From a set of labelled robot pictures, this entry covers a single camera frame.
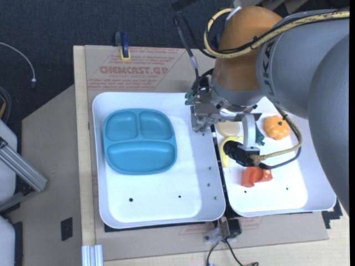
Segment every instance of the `black floor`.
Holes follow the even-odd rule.
[[[21,133],[21,120],[74,83],[73,46],[111,45],[116,30],[128,33],[131,46],[182,47],[173,25],[182,11],[198,42],[206,22],[231,0],[0,0],[0,86],[12,99],[7,122]],[[349,0],[310,0],[301,10],[349,6]]]

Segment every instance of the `blue clamp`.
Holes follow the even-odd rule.
[[[128,37],[124,32],[115,32],[112,41],[113,46],[121,45],[121,59],[122,61],[130,61],[131,60],[131,52],[128,48]]]

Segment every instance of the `blue plate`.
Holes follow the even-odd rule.
[[[167,171],[177,157],[169,118],[150,109],[125,109],[110,114],[103,131],[105,157],[112,169],[129,175]]]

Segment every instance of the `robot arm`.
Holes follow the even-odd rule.
[[[260,117],[253,107],[266,96],[278,109],[308,119],[319,161],[349,214],[349,11],[282,19],[267,9],[246,7],[229,18],[218,50],[209,46],[207,34],[206,48],[217,58],[210,84],[186,102],[194,131],[226,120],[251,123]],[[248,148],[245,142],[237,147],[245,158],[239,163],[256,165]]]

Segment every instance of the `white cable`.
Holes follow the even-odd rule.
[[[33,66],[32,66],[32,63],[28,60],[28,58],[19,50],[17,50],[15,47],[12,47],[11,45],[8,45],[6,43],[3,43],[3,42],[0,42],[1,45],[5,46],[5,47],[8,47],[8,48],[11,48],[12,50],[16,51],[18,54],[20,54],[29,64],[29,66],[31,66],[31,69],[32,69],[32,73],[33,73],[33,78],[31,80],[32,82],[32,87],[34,88],[35,85],[36,85],[36,74],[34,72],[34,69],[33,69]]]

